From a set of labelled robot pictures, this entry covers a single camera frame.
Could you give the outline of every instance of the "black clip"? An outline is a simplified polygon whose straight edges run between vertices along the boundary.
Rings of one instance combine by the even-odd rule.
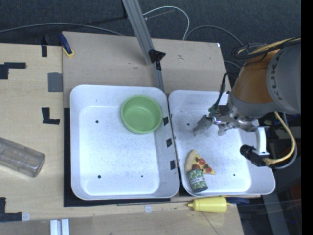
[[[165,56],[166,54],[164,52],[161,52],[161,51],[157,51],[157,50],[150,50],[149,51],[149,57],[150,57],[150,60],[152,63],[156,63],[156,69],[157,70],[162,70],[161,69],[161,59]]]

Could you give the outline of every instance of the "white cable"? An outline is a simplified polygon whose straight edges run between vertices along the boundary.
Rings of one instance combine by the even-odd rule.
[[[187,34],[188,30],[189,30],[189,17],[188,17],[188,15],[186,14],[186,12],[184,12],[182,9],[180,9],[180,8],[178,8],[178,7],[175,7],[175,6],[162,6],[162,7],[159,7],[159,8],[153,9],[153,10],[150,10],[150,11],[148,11],[148,12],[146,12],[146,13],[143,13],[142,15],[145,17],[146,15],[148,15],[148,14],[154,12],[154,11],[157,11],[157,10],[160,10],[160,9],[164,9],[164,8],[173,8],[173,9],[179,10],[180,12],[182,12],[182,13],[186,16],[188,23],[187,23],[187,29],[186,29],[186,31],[185,31],[184,37],[182,38],[182,39],[184,40],[185,37],[186,37],[186,34]]]

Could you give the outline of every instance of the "black tape marking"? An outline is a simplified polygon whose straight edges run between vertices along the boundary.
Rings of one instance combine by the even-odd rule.
[[[172,144],[173,144],[173,143],[172,143],[172,139],[169,138],[169,139],[166,141],[167,147],[170,147]]]
[[[0,65],[0,79],[8,79],[9,68],[5,65]]]
[[[47,124],[60,124],[59,119],[50,119],[50,108],[49,107],[42,107],[42,112],[43,112],[43,123]]]
[[[168,121],[168,117],[163,118],[163,124],[164,124],[164,126],[167,125],[168,122],[169,122],[169,121]]]
[[[21,221],[22,213],[5,213],[5,198],[0,198],[0,222]]]
[[[41,45],[41,56],[47,57],[48,56],[48,49],[46,45]]]
[[[26,63],[5,62],[0,65],[0,79],[8,79],[9,69],[25,69]]]
[[[171,164],[171,170],[174,170],[176,168],[175,160],[170,161],[170,164]]]

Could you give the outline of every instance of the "yellow mustard bottle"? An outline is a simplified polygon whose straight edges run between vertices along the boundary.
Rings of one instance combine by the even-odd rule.
[[[194,199],[188,204],[198,212],[225,213],[227,211],[227,202],[225,197],[208,197]]]

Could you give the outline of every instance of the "blue clip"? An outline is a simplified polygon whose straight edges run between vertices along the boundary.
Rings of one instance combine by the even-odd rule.
[[[58,33],[58,39],[60,40],[60,42],[63,46],[63,52],[65,53],[65,55],[68,57],[74,56],[74,51],[69,46],[67,39],[65,38],[65,36],[62,33]]]

